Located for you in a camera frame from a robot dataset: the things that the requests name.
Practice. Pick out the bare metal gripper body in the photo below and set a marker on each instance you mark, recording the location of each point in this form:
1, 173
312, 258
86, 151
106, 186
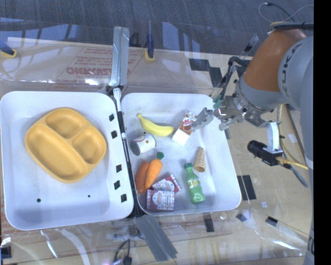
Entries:
231, 112

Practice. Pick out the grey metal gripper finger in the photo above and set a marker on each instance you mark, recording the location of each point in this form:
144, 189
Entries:
202, 119
224, 125

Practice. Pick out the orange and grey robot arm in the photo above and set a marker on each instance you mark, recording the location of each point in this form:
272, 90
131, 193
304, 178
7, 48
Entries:
267, 65

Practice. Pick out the white plastic tray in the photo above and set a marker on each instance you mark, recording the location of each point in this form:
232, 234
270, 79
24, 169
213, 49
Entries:
58, 203
168, 106

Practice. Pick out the tan ice cream cone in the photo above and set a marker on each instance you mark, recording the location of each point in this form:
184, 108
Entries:
200, 160

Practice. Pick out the yellow banana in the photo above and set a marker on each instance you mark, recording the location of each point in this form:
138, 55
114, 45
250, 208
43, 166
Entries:
155, 128

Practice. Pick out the white can with red print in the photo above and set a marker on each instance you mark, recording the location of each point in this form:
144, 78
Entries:
144, 143

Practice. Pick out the green plastic bottle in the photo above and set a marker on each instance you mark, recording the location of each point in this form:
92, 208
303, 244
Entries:
194, 186

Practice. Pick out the orange carrot with green top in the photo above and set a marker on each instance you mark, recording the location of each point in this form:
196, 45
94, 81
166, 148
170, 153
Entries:
154, 170

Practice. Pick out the small red and white packet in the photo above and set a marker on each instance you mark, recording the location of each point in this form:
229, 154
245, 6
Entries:
166, 184

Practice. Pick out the orange sausage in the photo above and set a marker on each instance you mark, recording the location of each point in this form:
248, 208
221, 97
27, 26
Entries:
140, 177

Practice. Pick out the brown cardboard board red print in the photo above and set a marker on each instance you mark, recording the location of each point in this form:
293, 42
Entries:
267, 200

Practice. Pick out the dark red juice carton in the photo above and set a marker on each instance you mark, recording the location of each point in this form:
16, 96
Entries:
160, 200

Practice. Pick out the yellow divided plate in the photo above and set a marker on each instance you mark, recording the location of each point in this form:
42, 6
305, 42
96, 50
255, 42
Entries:
58, 150

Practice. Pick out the black cylinder on white bracket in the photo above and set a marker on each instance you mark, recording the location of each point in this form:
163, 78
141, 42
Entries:
262, 150

